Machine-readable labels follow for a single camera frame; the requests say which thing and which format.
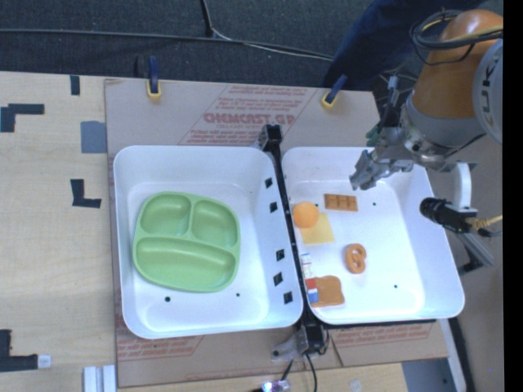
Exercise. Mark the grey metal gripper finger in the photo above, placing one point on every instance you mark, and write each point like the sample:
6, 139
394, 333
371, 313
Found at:
376, 178
361, 170

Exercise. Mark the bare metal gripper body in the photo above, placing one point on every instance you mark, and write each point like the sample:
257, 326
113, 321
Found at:
421, 147

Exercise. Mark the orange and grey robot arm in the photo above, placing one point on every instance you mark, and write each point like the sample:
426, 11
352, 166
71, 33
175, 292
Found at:
445, 84

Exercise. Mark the brown waffle biscuit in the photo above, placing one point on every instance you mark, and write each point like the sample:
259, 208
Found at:
341, 202

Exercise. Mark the white plastic tray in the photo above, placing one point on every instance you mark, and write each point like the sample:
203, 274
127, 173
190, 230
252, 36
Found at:
196, 166
392, 235

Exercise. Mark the orange ball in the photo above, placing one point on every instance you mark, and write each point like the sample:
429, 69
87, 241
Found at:
305, 214

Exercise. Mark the yellow cheese slice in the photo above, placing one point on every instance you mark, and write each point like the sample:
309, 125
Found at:
320, 233

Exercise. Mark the thin black rod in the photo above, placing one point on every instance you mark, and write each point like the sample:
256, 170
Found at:
286, 194

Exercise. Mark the orange pretzel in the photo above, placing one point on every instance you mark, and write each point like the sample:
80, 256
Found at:
348, 259

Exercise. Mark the brown bread slice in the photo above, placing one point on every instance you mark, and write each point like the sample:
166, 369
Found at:
331, 292

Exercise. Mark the person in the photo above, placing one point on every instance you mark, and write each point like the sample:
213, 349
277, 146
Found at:
380, 27

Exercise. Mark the white red blue carton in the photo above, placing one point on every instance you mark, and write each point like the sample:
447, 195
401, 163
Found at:
312, 290

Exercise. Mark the brown cardboard board red print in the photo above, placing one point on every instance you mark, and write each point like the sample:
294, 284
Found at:
229, 108

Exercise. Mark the green divided plate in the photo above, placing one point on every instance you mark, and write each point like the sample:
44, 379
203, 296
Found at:
184, 255

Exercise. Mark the black cylinder on white bracket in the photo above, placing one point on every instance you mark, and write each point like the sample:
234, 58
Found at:
445, 212

